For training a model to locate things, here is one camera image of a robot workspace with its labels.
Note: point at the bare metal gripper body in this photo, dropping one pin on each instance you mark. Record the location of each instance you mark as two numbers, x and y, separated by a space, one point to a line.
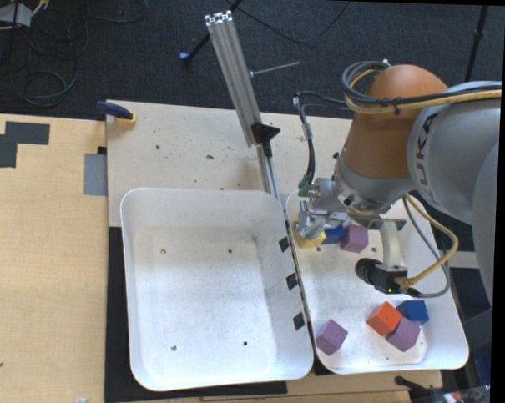
330 200

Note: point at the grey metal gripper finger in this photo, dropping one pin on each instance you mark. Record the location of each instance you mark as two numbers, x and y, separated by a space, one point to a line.
316 231
304 228

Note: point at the yellow cube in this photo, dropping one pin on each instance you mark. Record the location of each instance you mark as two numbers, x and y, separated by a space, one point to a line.
310 242

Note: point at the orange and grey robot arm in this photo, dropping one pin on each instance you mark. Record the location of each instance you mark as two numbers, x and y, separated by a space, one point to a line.
446 155

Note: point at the blue cube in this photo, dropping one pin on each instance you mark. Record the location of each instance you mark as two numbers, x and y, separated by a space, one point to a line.
415 310
333 235

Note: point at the thin black and white rod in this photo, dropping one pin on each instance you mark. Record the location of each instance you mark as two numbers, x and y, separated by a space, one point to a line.
293 261

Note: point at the purple cube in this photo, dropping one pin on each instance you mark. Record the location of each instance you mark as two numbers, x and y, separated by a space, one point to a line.
403 334
355 239
331 337

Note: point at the white plastic tray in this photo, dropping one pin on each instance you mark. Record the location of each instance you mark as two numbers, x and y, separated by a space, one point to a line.
349 284
206 294

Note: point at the orange cube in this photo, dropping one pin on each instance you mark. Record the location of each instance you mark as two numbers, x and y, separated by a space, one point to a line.
383 318

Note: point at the pale wood board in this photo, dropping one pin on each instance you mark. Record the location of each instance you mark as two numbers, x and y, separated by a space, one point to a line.
183 151

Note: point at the black cylinder on white bracket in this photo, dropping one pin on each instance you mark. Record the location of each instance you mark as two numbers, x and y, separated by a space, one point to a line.
381 275

